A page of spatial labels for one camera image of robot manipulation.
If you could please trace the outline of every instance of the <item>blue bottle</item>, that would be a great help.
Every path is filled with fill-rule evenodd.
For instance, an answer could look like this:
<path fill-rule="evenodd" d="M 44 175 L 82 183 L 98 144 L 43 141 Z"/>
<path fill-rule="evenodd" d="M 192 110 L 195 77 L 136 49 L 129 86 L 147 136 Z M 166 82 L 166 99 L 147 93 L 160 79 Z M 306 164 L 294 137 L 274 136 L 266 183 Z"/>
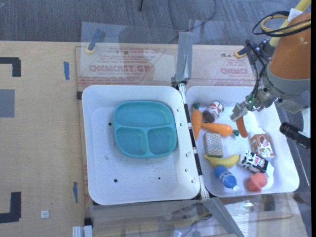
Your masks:
<path fill-rule="evenodd" d="M 218 165 L 214 169 L 214 175 L 224 184 L 226 188 L 240 192 L 241 188 L 237 185 L 236 177 L 223 165 Z"/>

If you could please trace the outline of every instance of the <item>black connector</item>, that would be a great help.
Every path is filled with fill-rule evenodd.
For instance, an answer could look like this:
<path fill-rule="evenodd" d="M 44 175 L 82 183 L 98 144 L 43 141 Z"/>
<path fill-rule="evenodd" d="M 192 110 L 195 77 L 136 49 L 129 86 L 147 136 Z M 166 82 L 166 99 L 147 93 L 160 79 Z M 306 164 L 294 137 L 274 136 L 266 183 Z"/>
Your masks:
<path fill-rule="evenodd" d="M 280 126 L 280 132 L 294 140 L 297 145 L 300 145 L 305 149 L 311 148 L 311 139 L 299 133 L 299 131 L 301 130 L 287 122 L 282 123 Z"/>

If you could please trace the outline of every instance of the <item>teal divided plate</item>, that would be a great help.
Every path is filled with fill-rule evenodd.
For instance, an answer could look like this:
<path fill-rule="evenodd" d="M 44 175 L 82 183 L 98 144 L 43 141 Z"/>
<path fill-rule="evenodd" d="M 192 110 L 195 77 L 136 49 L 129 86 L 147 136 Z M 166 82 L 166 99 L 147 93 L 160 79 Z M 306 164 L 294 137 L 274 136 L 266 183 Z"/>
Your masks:
<path fill-rule="evenodd" d="M 118 148 L 131 157 L 160 157 L 174 151 L 177 130 L 171 109 L 158 101 L 120 103 L 113 116 Z"/>

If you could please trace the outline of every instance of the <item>yellow banana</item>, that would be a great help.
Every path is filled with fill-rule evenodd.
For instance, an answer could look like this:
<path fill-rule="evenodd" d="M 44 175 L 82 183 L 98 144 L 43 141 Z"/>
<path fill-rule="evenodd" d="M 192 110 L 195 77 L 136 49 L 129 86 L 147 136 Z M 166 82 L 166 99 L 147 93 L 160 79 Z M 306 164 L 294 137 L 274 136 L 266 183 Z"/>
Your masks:
<path fill-rule="evenodd" d="M 214 167 L 223 165 L 226 168 L 230 168 L 237 163 L 239 154 L 234 154 L 226 158 L 209 157 L 204 155 L 204 158 L 207 159 Z"/>

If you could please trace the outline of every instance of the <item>orange carrot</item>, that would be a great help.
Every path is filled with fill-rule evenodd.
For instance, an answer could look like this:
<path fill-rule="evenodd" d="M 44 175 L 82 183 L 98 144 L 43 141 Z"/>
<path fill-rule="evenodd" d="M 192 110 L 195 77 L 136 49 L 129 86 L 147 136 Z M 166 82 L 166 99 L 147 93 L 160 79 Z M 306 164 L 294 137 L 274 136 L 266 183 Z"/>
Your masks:
<path fill-rule="evenodd" d="M 193 127 L 193 133 L 194 133 L 194 138 L 195 140 L 198 139 L 198 133 L 201 129 L 201 124 L 202 124 L 202 112 L 199 110 L 199 103 L 193 104 L 194 106 L 194 111 L 191 113 L 191 122 L 192 122 L 192 127 Z"/>
<path fill-rule="evenodd" d="M 216 133 L 220 133 L 222 135 L 230 135 L 234 130 L 228 124 L 221 124 L 221 123 L 203 123 L 201 124 L 203 128 L 211 130 Z"/>
<path fill-rule="evenodd" d="M 245 124 L 243 122 L 243 116 L 236 120 L 237 129 L 242 136 L 242 138 L 248 137 L 248 132 L 246 130 Z"/>

